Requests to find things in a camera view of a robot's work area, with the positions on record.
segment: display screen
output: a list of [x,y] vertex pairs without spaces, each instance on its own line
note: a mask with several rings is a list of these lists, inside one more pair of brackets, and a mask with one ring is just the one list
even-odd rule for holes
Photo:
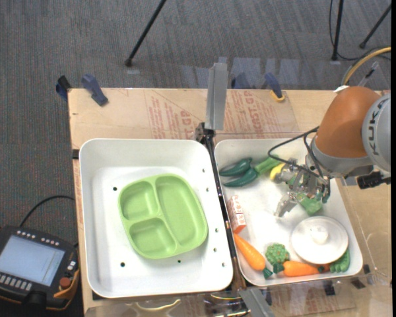
[[11,236],[0,255],[0,272],[50,286],[63,250]]

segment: table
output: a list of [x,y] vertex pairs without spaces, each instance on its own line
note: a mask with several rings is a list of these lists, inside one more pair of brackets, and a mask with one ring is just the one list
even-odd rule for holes
[[[103,88],[109,102],[99,106],[83,88],[68,91],[69,122],[73,148],[82,296],[86,316],[105,316],[119,300],[93,299],[85,268],[83,208],[78,152],[84,142],[101,138],[192,139],[195,128],[205,121],[207,90],[157,88]],[[335,93],[330,90],[285,90],[284,102],[276,102],[268,90],[227,90],[224,130],[220,139],[294,137],[319,125]],[[272,309],[279,316],[323,312],[323,316],[391,316],[391,187],[381,185],[360,190],[343,184],[341,195],[371,272],[336,283],[334,302],[308,298],[295,288],[274,292]],[[189,300],[188,316],[204,316]]]

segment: red and white box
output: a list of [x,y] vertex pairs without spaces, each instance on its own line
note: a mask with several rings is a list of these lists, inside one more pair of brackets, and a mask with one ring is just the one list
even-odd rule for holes
[[227,202],[227,212],[229,215],[232,231],[239,234],[246,227],[245,215],[238,195],[233,195]]

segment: metal stand leg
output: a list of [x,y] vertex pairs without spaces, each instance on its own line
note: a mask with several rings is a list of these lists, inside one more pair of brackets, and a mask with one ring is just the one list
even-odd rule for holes
[[375,26],[373,27],[373,29],[371,29],[371,32],[369,33],[369,35],[367,35],[367,37],[365,38],[365,40],[363,42],[360,43],[360,47],[361,48],[365,48],[365,45],[367,44],[368,40],[372,37],[372,34],[374,34],[374,32],[377,30],[378,26],[381,24],[381,22],[384,20],[384,18],[386,17],[387,14],[389,14],[391,10],[391,4],[388,6],[388,8],[384,11],[384,13],[382,14],[382,16],[380,16],[380,19],[378,19],[377,23],[375,24]]
[[147,27],[145,27],[144,32],[141,34],[141,37],[139,38],[137,44],[135,45],[135,47],[133,48],[133,51],[131,52],[131,55],[129,55],[129,57],[125,60],[125,65],[127,67],[132,66],[132,59],[135,56],[135,54],[137,53],[139,47],[141,46],[143,40],[145,39],[145,36],[147,36],[148,31],[150,30],[152,24],[154,23],[155,19],[157,18],[159,12],[161,11],[161,9],[163,8],[164,4],[165,4],[166,0],[161,0],[160,3],[157,6],[157,9],[155,10],[154,14],[152,15],[151,19],[149,20]]
[[337,60],[337,47],[339,45],[339,34],[341,32],[343,2],[344,2],[344,0],[339,1],[339,13],[337,15],[335,43],[333,46],[333,55],[331,56],[332,60]]

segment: green divided plate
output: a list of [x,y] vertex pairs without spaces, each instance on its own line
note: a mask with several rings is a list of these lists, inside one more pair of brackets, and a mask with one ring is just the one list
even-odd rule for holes
[[119,194],[119,214],[132,247],[143,257],[167,258],[200,246],[207,220],[189,183],[175,174],[143,178]]

